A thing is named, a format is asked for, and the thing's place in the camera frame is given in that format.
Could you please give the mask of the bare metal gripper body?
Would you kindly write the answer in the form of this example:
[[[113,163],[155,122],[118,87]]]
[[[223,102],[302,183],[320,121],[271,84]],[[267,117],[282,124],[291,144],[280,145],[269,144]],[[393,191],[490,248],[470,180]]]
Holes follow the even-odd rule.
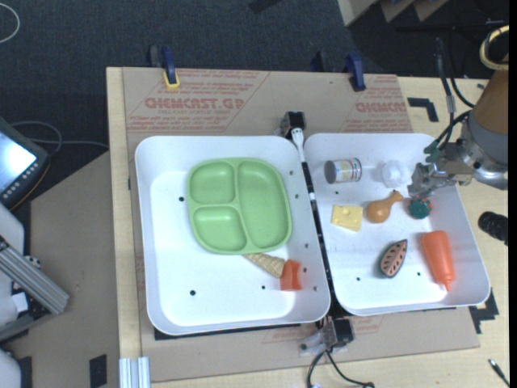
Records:
[[[507,164],[489,156],[470,141],[449,142],[428,157],[432,174],[449,183],[467,185],[473,179],[499,190],[508,189]]]

